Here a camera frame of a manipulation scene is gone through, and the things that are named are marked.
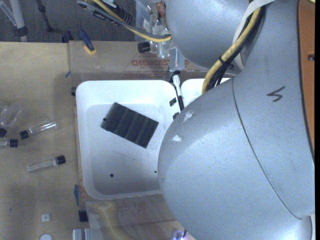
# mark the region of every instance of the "small white square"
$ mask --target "small white square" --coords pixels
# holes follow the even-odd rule
[[[49,222],[50,221],[50,214],[49,213],[41,214],[41,221],[42,222]]]

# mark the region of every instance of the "clear plastic tube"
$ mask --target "clear plastic tube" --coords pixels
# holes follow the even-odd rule
[[[0,138],[0,149],[17,148],[17,147],[18,147],[17,139]]]
[[[52,119],[47,119],[43,122],[30,126],[28,129],[20,132],[21,139],[27,139],[37,134],[54,130],[57,128],[57,123]]]
[[[13,103],[11,106],[0,104],[0,106],[2,107],[0,114],[0,137],[3,138],[8,129],[17,123],[18,118],[23,113],[23,109],[18,103]]]
[[[50,167],[55,167],[55,166],[62,165],[65,163],[66,163],[66,158],[64,155],[60,155],[57,157],[50,156],[50,157],[42,159],[40,161],[29,163],[29,164],[27,164],[26,168],[27,168],[28,172],[30,173],[33,171],[37,171],[37,170],[41,170],[41,169],[45,169],[45,168],[50,168]]]

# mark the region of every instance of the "black cap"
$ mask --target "black cap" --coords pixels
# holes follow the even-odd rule
[[[18,140],[16,138],[10,139],[10,148],[17,148],[18,147]]]
[[[151,51],[150,43],[148,43],[148,42],[138,43],[138,51],[141,54],[144,54],[146,52],[150,52]]]
[[[4,128],[0,128],[0,138],[3,138],[4,136],[6,136],[7,134],[7,130]]]
[[[62,165],[66,163],[66,158],[64,155],[57,156],[55,159],[58,165]]]
[[[29,133],[27,130],[20,131],[21,140],[29,138]]]

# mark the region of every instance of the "white strap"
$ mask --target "white strap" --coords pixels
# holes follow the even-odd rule
[[[240,36],[241,34],[241,31],[242,29],[244,28],[245,24],[246,24],[246,21],[247,21],[247,18],[258,8],[262,7],[262,6],[265,6],[267,4],[270,4],[272,2],[274,2],[276,0],[253,0],[249,6],[247,7],[245,13],[244,13],[244,16],[238,26],[238,28],[236,29],[235,31],[235,34],[234,34],[234,37],[233,37],[233,43],[238,39],[238,37]],[[239,53],[237,55],[237,57],[234,59],[236,64],[239,66],[239,68],[241,70],[243,70],[245,67],[244,67],[244,64],[241,60],[241,54]]]

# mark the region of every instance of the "gray carpet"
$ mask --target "gray carpet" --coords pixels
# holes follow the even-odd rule
[[[8,0],[3,0],[9,7]],[[46,32],[46,25],[35,0],[19,0],[25,25],[28,28],[30,42],[61,43],[62,33],[71,31],[78,40],[78,31],[82,28],[95,41],[134,41],[134,34],[123,27],[115,26],[109,21],[103,21],[90,15],[77,5],[77,0],[41,0],[53,28]],[[136,14],[134,0],[116,0],[116,3],[126,10]],[[19,42],[12,31],[13,24],[0,9],[0,41]]]

